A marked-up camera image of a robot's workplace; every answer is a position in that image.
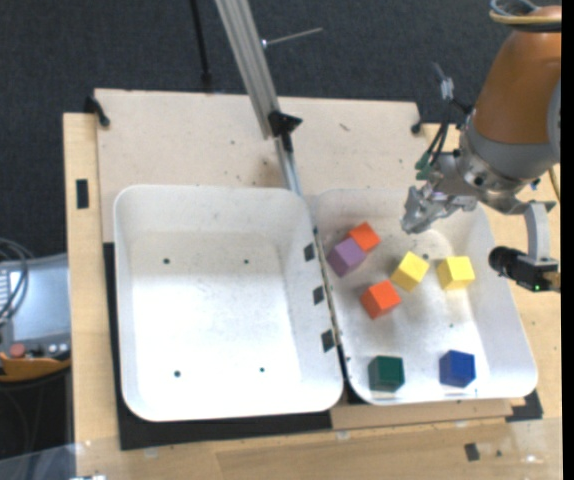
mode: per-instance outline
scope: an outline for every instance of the white tray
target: white tray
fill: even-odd
[[[116,199],[114,223],[122,392],[136,415],[220,419],[336,403],[343,378],[323,339],[331,315],[301,198],[133,186]]]
[[[334,190],[316,198],[314,219],[325,255],[354,226],[368,221],[382,242],[358,270],[339,278],[325,263],[349,382],[377,405],[467,398],[514,398],[536,386],[537,371],[506,279],[488,266],[495,247],[484,211],[457,212],[419,235],[402,231],[406,190]],[[431,267],[402,303],[371,320],[359,297],[387,279],[407,251]],[[436,266],[447,256],[469,256],[476,280],[443,291]],[[475,355],[476,379],[465,388],[439,382],[439,358],[455,349]],[[376,355],[403,358],[405,384],[394,393],[369,388],[367,366]]]

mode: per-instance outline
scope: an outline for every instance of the yellow cube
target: yellow cube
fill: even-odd
[[[401,288],[411,292],[425,277],[427,270],[429,270],[429,263],[409,251],[390,279]]]
[[[443,290],[465,288],[476,276],[468,256],[445,258],[436,269]]]

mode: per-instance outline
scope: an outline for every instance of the red block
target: red block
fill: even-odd
[[[367,288],[361,295],[360,302],[373,320],[393,311],[401,299],[391,281],[385,279]]]
[[[368,222],[363,222],[356,226],[349,233],[348,237],[352,237],[364,252],[371,251],[380,243],[380,237],[372,229]]]

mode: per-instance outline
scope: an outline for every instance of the green block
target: green block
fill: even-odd
[[[405,383],[405,369],[400,357],[376,356],[369,363],[369,387],[393,393]]]

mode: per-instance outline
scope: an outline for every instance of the block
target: block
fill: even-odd
[[[343,277],[356,270],[366,257],[353,238],[346,238],[327,254],[327,263],[338,277]]]
[[[393,393],[405,383],[405,368],[401,357],[376,356],[367,367],[369,388]]]
[[[450,350],[440,358],[440,383],[464,388],[476,378],[476,358],[472,354]]]
[[[400,295],[389,279],[367,288],[360,297],[360,302],[372,320],[390,313],[400,304]]]
[[[436,273],[443,290],[460,290],[476,279],[468,256],[445,258],[436,268]]]
[[[356,240],[363,252],[368,253],[380,243],[380,237],[368,222],[356,226],[347,233],[348,237]]]
[[[429,270],[429,263],[409,251],[394,270],[390,279],[398,286],[411,292],[423,280]]]

